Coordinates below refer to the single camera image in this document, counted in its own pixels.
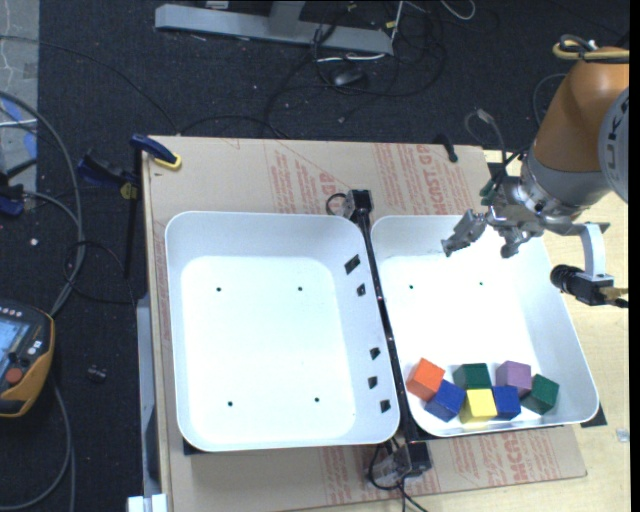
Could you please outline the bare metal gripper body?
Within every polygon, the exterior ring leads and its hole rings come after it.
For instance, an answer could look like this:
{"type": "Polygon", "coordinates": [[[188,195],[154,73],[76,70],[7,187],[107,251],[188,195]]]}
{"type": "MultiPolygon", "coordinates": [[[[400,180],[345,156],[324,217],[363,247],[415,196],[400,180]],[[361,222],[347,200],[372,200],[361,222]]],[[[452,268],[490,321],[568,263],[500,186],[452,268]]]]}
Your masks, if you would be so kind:
{"type": "Polygon", "coordinates": [[[549,195],[535,181],[503,178],[483,196],[487,221],[494,228],[537,236],[544,230],[565,234],[575,221],[575,207],[549,195]]]}

